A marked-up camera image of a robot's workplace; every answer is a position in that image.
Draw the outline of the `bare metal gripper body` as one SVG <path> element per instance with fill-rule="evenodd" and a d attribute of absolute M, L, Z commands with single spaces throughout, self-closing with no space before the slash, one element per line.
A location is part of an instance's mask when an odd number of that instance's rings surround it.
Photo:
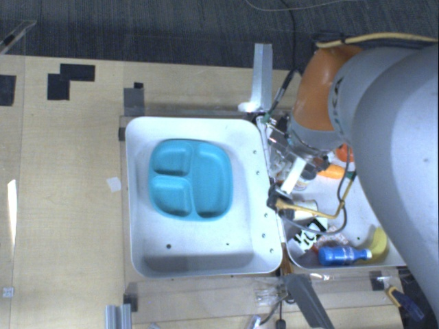
<path fill-rule="evenodd" d="M 274 124 L 268 143 L 285 161 L 294 164 L 304 160 L 308 171 L 324 171 L 330 165 L 328 152 L 306 144 L 292 129 L 292 119 L 287 114 Z"/>

